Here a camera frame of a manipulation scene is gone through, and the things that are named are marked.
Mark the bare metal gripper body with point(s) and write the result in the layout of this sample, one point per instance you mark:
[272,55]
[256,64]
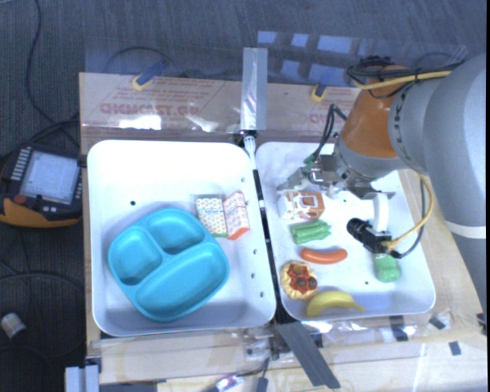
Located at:
[330,170]

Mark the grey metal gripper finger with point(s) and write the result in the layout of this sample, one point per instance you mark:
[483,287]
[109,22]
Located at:
[336,191]
[295,180]

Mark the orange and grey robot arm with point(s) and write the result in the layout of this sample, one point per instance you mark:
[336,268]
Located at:
[441,137]

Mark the white carton with brown print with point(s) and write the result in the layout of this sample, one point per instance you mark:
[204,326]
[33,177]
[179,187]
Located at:
[302,206]

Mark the green toy beans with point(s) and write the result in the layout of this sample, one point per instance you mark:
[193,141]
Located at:
[310,232]

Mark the orange toy sausage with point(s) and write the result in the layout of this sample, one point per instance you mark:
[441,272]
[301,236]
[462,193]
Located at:
[323,255]

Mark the orange and white carton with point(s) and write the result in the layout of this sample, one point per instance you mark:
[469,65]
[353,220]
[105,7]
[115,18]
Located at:
[237,216]

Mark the white carton with dotted print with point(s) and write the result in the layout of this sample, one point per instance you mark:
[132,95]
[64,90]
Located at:
[211,215]

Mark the yellow toy pizza slice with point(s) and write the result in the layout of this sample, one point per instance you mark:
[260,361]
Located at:
[297,282]

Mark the white plastic tray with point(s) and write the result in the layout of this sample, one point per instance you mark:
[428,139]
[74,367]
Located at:
[351,292]
[155,174]

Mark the yellow banana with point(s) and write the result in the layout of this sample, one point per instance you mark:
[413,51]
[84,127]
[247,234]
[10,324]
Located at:
[330,300]

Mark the blue divided plate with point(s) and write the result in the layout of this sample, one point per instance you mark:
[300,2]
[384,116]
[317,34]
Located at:
[175,272]

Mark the brown cardboard board, red print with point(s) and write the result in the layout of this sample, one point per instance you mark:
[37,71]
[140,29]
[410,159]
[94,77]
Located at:
[147,104]

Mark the small grey can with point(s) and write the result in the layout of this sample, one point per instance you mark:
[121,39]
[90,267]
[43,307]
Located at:
[13,325]

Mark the black cylinder on white bracket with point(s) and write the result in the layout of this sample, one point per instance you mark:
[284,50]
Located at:
[367,233]

